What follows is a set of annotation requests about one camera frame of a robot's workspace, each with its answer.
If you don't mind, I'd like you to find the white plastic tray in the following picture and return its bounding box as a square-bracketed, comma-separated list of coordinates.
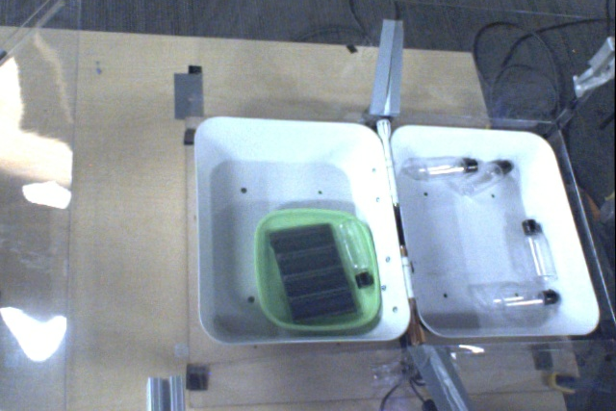
[192, 116, 412, 346]
[389, 124, 602, 339]

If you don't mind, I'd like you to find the green plastic plate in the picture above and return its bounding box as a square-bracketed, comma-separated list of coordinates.
[253, 207, 383, 336]

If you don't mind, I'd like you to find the thin black and white rod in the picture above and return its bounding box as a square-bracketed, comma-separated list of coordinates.
[375, 118, 421, 345]

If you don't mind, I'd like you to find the black ribbed rectangular block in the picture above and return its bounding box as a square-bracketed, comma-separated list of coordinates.
[268, 221, 364, 323]

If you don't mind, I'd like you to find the clear plastic bottle black cap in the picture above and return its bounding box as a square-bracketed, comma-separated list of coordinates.
[456, 159, 514, 198]
[468, 282, 561, 312]
[521, 218, 560, 283]
[336, 219, 376, 291]
[400, 155, 480, 182]

